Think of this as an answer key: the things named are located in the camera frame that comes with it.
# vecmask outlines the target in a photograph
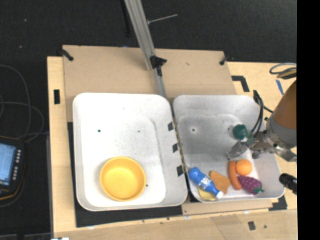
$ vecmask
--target bottle label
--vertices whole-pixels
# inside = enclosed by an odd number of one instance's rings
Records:
[[[209,187],[211,185],[211,179],[209,179],[208,177],[204,177],[201,182],[199,183],[199,187],[203,190],[205,190],[207,187]]]

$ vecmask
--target device screen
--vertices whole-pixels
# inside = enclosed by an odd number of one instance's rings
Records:
[[[0,143],[0,182],[9,186],[17,148]]]

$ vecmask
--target blue bottle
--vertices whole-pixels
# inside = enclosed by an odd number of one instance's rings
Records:
[[[202,173],[199,168],[194,167],[189,171],[189,178],[196,183],[202,190],[210,192],[215,195],[217,199],[221,199],[224,196],[222,191],[219,191],[214,182],[204,173]]]

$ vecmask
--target white tray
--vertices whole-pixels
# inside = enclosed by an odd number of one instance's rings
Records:
[[[226,154],[237,143],[233,127],[242,124],[248,130],[253,129],[260,113],[255,101],[244,95],[183,95],[174,100],[173,110],[186,167],[198,167],[207,175],[216,171],[226,177],[229,163]],[[247,150],[235,161],[240,159],[252,162],[253,171],[249,176],[262,182],[264,192],[253,196],[231,186],[219,202],[277,199],[285,193],[279,181],[281,172],[274,154],[263,153],[254,160],[252,152]],[[197,200],[211,203],[201,198],[193,182],[190,189]]]
[[[73,101],[76,193],[89,211],[179,206],[187,199],[182,159],[169,102],[159,95],[83,93]],[[137,199],[119,202],[101,188],[105,162],[130,157],[147,185]]]

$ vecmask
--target yellow bowl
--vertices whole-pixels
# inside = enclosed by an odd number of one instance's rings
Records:
[[[120,202],[137,199],[146,188],[147,177],[142,166],[128,157],[115,157],[107,161],[100,172],[103,191]]]

